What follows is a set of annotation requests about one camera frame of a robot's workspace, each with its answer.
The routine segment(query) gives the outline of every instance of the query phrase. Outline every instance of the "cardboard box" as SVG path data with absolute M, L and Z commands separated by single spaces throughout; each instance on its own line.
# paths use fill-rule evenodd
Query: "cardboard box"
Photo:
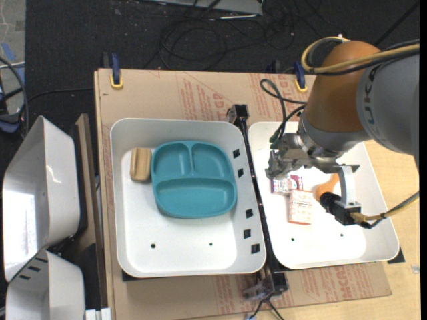
M 283 96 L 290 99 L 306 100 L 308 93 L 298 93 L 295 90 L 293 75 L 125 69 L 121 73 L 123 89 L 115 90 L 110 85 L 109 69 L 95 72 L 107 299 L 113 318 L 222 319 L 220 315 L 228 315 L 224 319 L 240 320 L 243 313 L 252 312 L 257 306 L 256 302 L 242 298 L 242 291 L 254 285 L 255 277 L 252 274 L 123 280 L 115 241 L 109 131 L 117 120 L 127 117 L 223 121 L 228 108 L 233 104 L 248 105 L 250 123 L 280 121 L 282 115 L 279 101 L 260 89 L 261 78 L 273 80 Z M 308 87 L 311 87 L 313 80 L 312 76 L 306 77 Z M 290 112 L 294 106 L 286 103 L 286 108 Z M 408 164 L 404 158 L 398 158 L 402 165 Z M 393 164 L 396 162 L 383 166 L 389 169 Z M 382 187 L 387 186 L 388 176 L 391 175 L 382 175 Z M 396 194 L 397 189 L 389 191 L 393 201 L 403 200 L 408 196 L 403 195 L 408 194 L 416 185 L 412 171 L 406 178 L 407 182 L 411 181 L 413 184 L 406 188 L 406 192 L 402 191 L 402 186 L 399 194 Z M 414 224 L 413 220 L 419 219 L 417 213 L 410 214 L 410 217 L 413 217 L 409 223 L 411 225 Z M 416 228 L 413 234 L 407 234 L 406 228 L 401 231 L 404 233 L 402 244 L 407 244 L 403 248 L 404 252 L 411 258 L 412 264 L 419 264 Z M 419 275 L 415 276 L 411 272 L 409 263 L 387 265 L 379 262 L 288 271 L 286 277 L 290 289 L 272 300 L 277 308 L 317 305 L 292 308 L 292 312 L 280 311 L 286 319 L 402 319 L 403 316 L 418 319 L 420 316 Z M 374 299 L 376 297 L 383 298 L 379 301 Z M 319 306 L 348 300 L 357 301 L 339 303 L 339 307 Z M 272 319 L 272 315 L 261 313 L 259 319 Z

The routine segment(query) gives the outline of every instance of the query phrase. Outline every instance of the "cable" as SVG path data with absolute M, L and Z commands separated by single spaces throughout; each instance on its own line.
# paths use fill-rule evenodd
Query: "cable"
M 3 98 L 4 99 L 9 99 L 12 96 L 15 96 L 16 94 L 20 93 L 21 91 L 22 91 L 22 88 L 19 87 L 19 88 L 15 89 L 15 90 L 12 90 L 12 91 L 8 92 L 7 94 L 4 94 Z
M 407 10 L 403 16 L 401 16 L 399 20 L 393 24 L 393 26 L 391 26 L 391 28 L 389 28 L 377 41 L 374 42 L 374 45 L 378 46 L 381 44 L 382 41 L 385 40 L 385 38 L 387 38 L 389 34 L 391 34 L 391 32 L 393 32 L 409 16 L 409 14 L 411 14 L 419 6 L 420 0 L 417 0 L 417 2 L 415 2 L 415 4 L 413 4 L 413 6 L 409 8 L 409 10 Z
M 354 212 L 350 214 L 350 217 L 354 219 L 355 223 L 360 224 L 363 227 L 368 229 L 373 228 L 379 222 L 381 222 L 385 218 L 389 218 L 393 215 L 396 215 L 399 212 L 407 209 L 409 206 L 413 205 L 415 201 L 420 198 L 420 191 L 414 193 L 409 198 L 405 199 L 403 202 L 388 210 L 387 212 L 380 213 L 379 215 L 374 216 L 366 216 L 359 212 Z M 368 221 L 375 221 L 373 224 L 369 224 Z
M 391 58 L 380 58 L 380 59 L 376 59 L 374 61 L 371 61 L 369 63 L 365 63 L 362 65 L 358 65 L 346 70 L 341 70 L 341 71 L 334 71 L 334 72 L 325 72 L 325 73 L 318 73 L 318 75 L 323 75 L 323 76 L 339 76 L 339 75 L 344 75 L 346 73 L 351 73 L 351 72 L 355 72 L 355 71 L 359 71 L 361 69 L 366 69 L 367 67 L 373 67 L 375 65 L 387 62 L 387 61 L 391 61 L 394 59 L 402 59 L 402 58 L 407 58 L 410 57 L 414 54 L 417 54 L 417 51 L 414 52 L 408 52 L 408 53 L 400 53 L 398 55 L 395 55 Z
M 13 67 L 24 67 L 25 66 L 25 62 L 24 61 L 20 61 L 18 63 L 11 63 L 11 65 Z M 8 67 L 7 65 L 0 65 L 0 70 L 6 69 L 7 67 Z
M 22 81 L 22 78 L 19 75 L 16 68 L 14 68 L 8 60 L 6 60 L 0 56 L 0 61 L 3 62 L 4 64 L 6 64 L 6 66 L 8 66 L 8 68 L 12 71 L 12 73 L 14 74 L 16 79 L 18 80 L 19 85 L 21 86 L 22 95 L 24 98 L 24 103 L 23 103 L 23 106 L 21 107 L 21 110 L 19 111 L 19 114 L 21 115 L 22 112 L 25 111 L 25 116 L 24 116 L 24 118 L 25 118 L 25 132 L 24 132 L 24 134 L 27 135 L 28 131 L 29 131 L 29 108 L 28 108 L 28 98 L 27 98 L 27 92 L 25 90 L 25 84 Z
M 41 96 L 50 95 L 52 93 L 68 93 L 68 92 L 74 92 L 74 91 L 88 91 L 88 90 L 93 90 L 93 87 L 58 89 L 58 90 L 44 91 L 44 92 L 39 93 L 37 95 L 31 96 L 28 100 L 28 103 L 34 101 L 35 99 L 38 99 Z
M 264 83 L 267 83 L 275 92 L 275 95 L 268 90 L 266 87 L 264 87 Z M 290 120 L 290 118 L 292 116 L 294 116 L 298 111 L 301 111 L 305 105 L 307 104 L 307 102 L 305 101 L 295 101 L 293 99 L 287 99 L 285 97 L 282 97 L 282 95 L 279 92 L 279 89 L 277 88 L 277 85 L 274 84 L 273 81 L 269 80 L 269 79 L 262 79 L 260 81 L 260 87 L 270 96 L 279 99 L 280 101 L 280 107 L 282 108 L 282 123 L 280 123 L 279 127 L 277 128 L 277 130 L 274 132 L 274 134 L 270 137 L 270 143 L 273 143 L 272 147 L 275 147 L 275 145 L 277 144 L 277 141 L 279 141 L 282 137 L 283 134 L 285 132 L 285 126 L 286 126 L 286 122 L 288 122 Z M 289 102 L 289 103 L 295 103 L 295 104 L 302 104 L 302 106 L 298 107 L 297 109 L 293 110 L 288 116 L 286 115 L 286 107 L 285 107 L 285 103 L 284 102 Z
M 349 61 L 341 62 L 334 65 L 329 65 L 326 67 L 312 67 L 310 63 L 308 62 L 307 58 L 312 55 L 312 50 L 314 50 L 318 45 L 321 43 L 324 43 L 330 39 L 331 41 L 340 41 L 342 43 L 349 41 L 348 39 L 341 38 L 341 37 L 327 37 L 320 40 L 315 41 L 311 45 L 309 45 L 301 56 L 301 65 L 309 73 L 330 73 L 333 70 L 337 69 L 343 69 L 345 67 L 348 67 L 350 65 L 355 65 L 363 62 L 371 62 L 376 59 L 382 59 L 384 61 L 388 61 L 391 59 L 395 59 L 400 55 L 411 55 L 414 53 L 419 53 L 420 51 L 420 44 L 414 44 L 414 45 L 407 45 L 403 47 L 399 47 L 397 49 L 391 49 L 391 50 L 385 50 L 378 53 L 374 53 L 372 55 L 367 55 L 359 58 L 355 58 Z
M 255 316 L 256 316 L 256 315 L 258 314 L 258 312 L 260 311 L 261 306 L 262 306 L 262 304 L 263 304 L 263 303 L 267 303 L 267 304 L 270 306 L 270 308 L 272 309 L 272 311 L 274 311 L 274 313 L 278 316 L 278 318 L 279 318 L 280 320 L 285 320 L 285 319 L 284 319 L 284 318 L 279 314 L 278 310 L 273 306 L 272 302 L 270 301 L 270 298 L 271 298 L 271 296 L 266 297 L 265 299 L 262 299 L 262 300 L 258 303 L 258 306 L 256 307 L 256 309 L 255 309 L 254 313 L 253 313 L 250 317 L 248 317 L 248 320 L 255 319 Z
M 256 17 L 256 14 L 249 14 L 249 15 L 230 15 L 225 17 L 220 17 L 220 19 L 247 19 L 247 18 L 253 18 Z
M 270 90 L 268 90 L 267 88 L 265 88 L 264 87 L 264 83 L 267 83 L 270 87 L 272 87 L 273 88 L 273 90 L 275 91 L 275 93 L 276 93 L 276 95 L 274 95 Z M 287 98 L 285 98 L 285 97 L 278 97 L 278 95 L 280 95 L 280 92 L 279 92 L 279 89 L 278 89 L 278 87 L 277 87 L 277 85 L 276 84 L 274 84 L 274 82 L 273 81 L 271 81 L 270 79 L 262 79 L 261 81 L 260 81 L 260 86 L 261 86 L 261 88 L 268 94 L 268 95 L 270 95 L 270 96 L 272 96 L 272 97 L 274 97 L 274 98 L 278 98 L 278 99 L 280 99 L 280 98 L 282 98 L 285 102 L 289 102 L 289 103 L 295 103 L 295 104 L 307 104 L 307 102 L 305 102 L 305 101 L 296 101 L 296 100 L 294 100 L 294 99 L 287 99 Z
M 213 7 L 208 7 L 207 10 L 201 15 L 201 17 L 186 17 L 184 20 L 180 21 L 174 21 L 170 25 L 167 25 L 163 30 L 161 31 L 161 36 L 159 38 L 159 45 L 158 50 L 156 53 L 152 55 L 152 57 L 149 59 L 149 61 L 143 66 L 146 68 L 149 63 L 151 63 L 158 55 L 160 56 L 161 62 L 165 65 L 167 69 L 173 69 L 173 66 L 171 64 L 171 59 L 179 59 L 183 61 L 191 61 L 193 65 L 197 65 L 197 62 L 201 62 L 201 67 L 197 67 L 198 71 L 206 71 L 209 69 L 212 69 L 215 65 L 217 65 L 221 60 L 224 59 L 224 57 L 233 52 L 238 51 L 241 49 L 247 49 L 254 45 L 259 45 L 262 43 L 267 43 L 270 47 L 273 47 L 277 50 L 284 50 L 287 49 L 294 41 L 294 37 L 291 36 L 290 42 L 286 44 L 283 42 L 283 40 L 280 40 L 280 43 L 285 43 L 284 46 L 276 46 L 272 43 L 272 41 L 279 35 L 283 34 L 283 32 L 286 30 L 287 27 L 291 27 L 290 34 L 293 34 L 292 31 L 292 23 L 287 23 L 286 18 L 287 16 L 284 15 L 281 17 L 280 20 L 273 20 L 272 22 L 268 23 L 266 26 L 263 26 L 260 22 L 256 20 L 248 20 L 249 17 L 255 18 L 256 16 L 252 15 L 246 15 L 246 16 L 229 16 L 229 17 L 219 17 L 218 19 L 209 18 L 206 20 L 207 12 L 211 11 Z M 211 24 L 212 22 L 218 22 L 223 21 L 228 23 L 231 27 L 233 27 L 235 30 L 237 30 L 240 34 L 242 34 L 245 37 L 253 39 L 250 34 L 244 33 L 236 24 L 231 23 L 230 19 L 234 19 L 235 22 L 252 22 L 253 25 L 256 25 L 256 27 L 259 27 L 262 30 L 262 36 L 256 37 L 256 41 L 248 44 L 243 45 L 237 45 L 235 47 L 230 47 L 228 45 L 227 39 L 233 39 L 232 36 L 230 36 L 230 33 L 227 33 L 226 36 L 221 35 L 218 32 L 218 27 L 216 25 Z M 193 29 L 188 29 L 191 27 L 191 23 L 201 23 L 201 26 L 196 26 Z M 213 40 L 216 42 L 217 49 L 215 50 L 214 46 L 207 46 L 205 47 L 206 51 L 210 52 L 208 54 L 200 54 L 198 53 L 195 56 L 189 56 L 188 50 L 185 49 L 185 52 L 183 51 L 177 51 L 177 49 L 182 48 L 180 47 L 181 40 L 188 36 L 192 32 L 202 32 L 205 31 L 207 34 L 203 35 L 203 38 L 206 41 L 206 38 L 209 37 L 209 35 L 213 35 Z

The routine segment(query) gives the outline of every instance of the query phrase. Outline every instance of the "white tray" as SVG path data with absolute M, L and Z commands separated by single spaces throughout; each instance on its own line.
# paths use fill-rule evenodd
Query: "white tray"
M 39 116 L 3 180 L 6 280 L 12 280 L 42 248 L 74 235 L 79 222 L 73 139 Z
M 84 314 L 80 268 L 44 249 L 7 286 L 7 320 L 80 320 Z
M 238 190 L 230 212 L 203 219 L 167 217 L 157 208 L 151 180 L 131 180 L 134 147 L 154 151 L 163 143 L 183 140 L 207 141 L 227 153 Z M 262 268 L 264 237 L 244 140 L 237 127 L 220 121 L 122 119 L 111 128 L 111 156 L 117 255 L 127 274 L 146 278 L 253 273 Z M 250 237 L 244 238 L 249 231 Z
M 393 259 L 400 247 L 391 219 L 383 220 L 371 230 L 357 225 L 343 226 L 315 202 L 311 225 L 288 222 L 288 199 L 285 196 L 271 194 L 270 180 L 265 173 L 270 153 L 269 138 L 279 124 L 259 122 L 254 123 L 248 130 L 258 187 L 277 260 L 290 269 L 305 269 Z M 295 129 L 297 124 L 288 122 L 286 127 L 289 130 Z M 354 177 L 356 200 L 362 204 L 364 214 L 377 215 L 387 211 L 363 143 L 348 151 L 338 163 L 360 165 Z M 301 168 L 293 174 L 302 176 L 304 189 L 311 191 L 314 191 L 316 185 L 330 179 L 330 175 L 316 168 Z M 340 194 L 339 184 L 336 185 L 334 192 Z

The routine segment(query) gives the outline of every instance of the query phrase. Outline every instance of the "blue divided plate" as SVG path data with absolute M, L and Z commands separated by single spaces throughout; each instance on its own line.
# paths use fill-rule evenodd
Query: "blue divided plate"
M 157 206 L 172 217 L 214 217 L 236 205 L 232 165 L 212 143 L 164 143 L 153 153 L 151 179 Z

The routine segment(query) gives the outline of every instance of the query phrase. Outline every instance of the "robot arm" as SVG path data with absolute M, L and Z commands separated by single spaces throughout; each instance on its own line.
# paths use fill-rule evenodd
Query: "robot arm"
M 334 40 L 342 43 L 326 56 L 320 72 L 305 63 L 307 50 L 303 55 L 304 69 L 318 76 L 298 130 L 284 133 L 278 149 L 271 150 L 266 174 L 280 179 L 300 167 L 338 173 L 341 199 L 325 195 L 320 203 L 327 211 L 339 203 L 335 212 L 344 208 L 344 214 L 336 219 L 349 225 L 354 222 L 346 215 L 360 212 L 352 193 L 352 172 L 358 166 L 345 167 L 336 160 L 355 144 L 373 139 L 390 150 L 413 155 L 419 171 L 420 55 L 419 43 L 405 46 L 404 51 L 396 47 L 387 56 L 368 43 Z

